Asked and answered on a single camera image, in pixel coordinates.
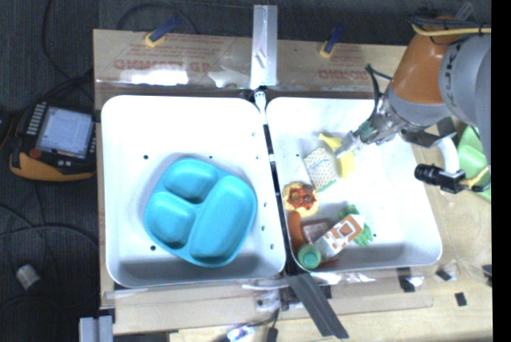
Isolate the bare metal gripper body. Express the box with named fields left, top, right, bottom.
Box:
left=356, top=105, right=405, bottom=146

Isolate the yellow banana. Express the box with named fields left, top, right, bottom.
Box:
left=318, top=132, right=357, bottom=180

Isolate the white dotted packet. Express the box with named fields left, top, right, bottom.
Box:
left=303, top=146, right=339, bottom=192

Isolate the white plastic tray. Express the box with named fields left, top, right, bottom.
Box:
left=264, top=96, right=444, bottom=274
left=100, top=93, right=287, bottom=289

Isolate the yellow pizza slice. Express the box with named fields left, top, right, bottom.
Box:
left=281, top=181, right=320, bottom=219

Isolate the white and orange carton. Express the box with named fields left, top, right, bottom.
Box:
left=312, top=213, right=366, bottom=260

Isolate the light green plastic plate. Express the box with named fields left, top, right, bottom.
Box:
left=456, top=125, right=492, bottom=202

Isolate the orange sausage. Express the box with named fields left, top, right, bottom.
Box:
left=287, top=210, right=307, bottom=253

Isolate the green bottle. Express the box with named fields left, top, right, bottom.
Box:
left=296, top=243, right=323, bottom=271

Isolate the blue divided plate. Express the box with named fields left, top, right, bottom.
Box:
left=142, top=157, right=259, bottom=268

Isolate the brown cardboard board red print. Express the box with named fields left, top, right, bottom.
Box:
left=92, top=28, right=492, bottom=336

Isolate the small grey metal can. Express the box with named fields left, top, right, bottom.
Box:
left=15, top=263, right=42, bottom=291

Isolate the black cylinder on white bracket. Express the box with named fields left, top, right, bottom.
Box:
left=414, top=134, right=468, bottom=196

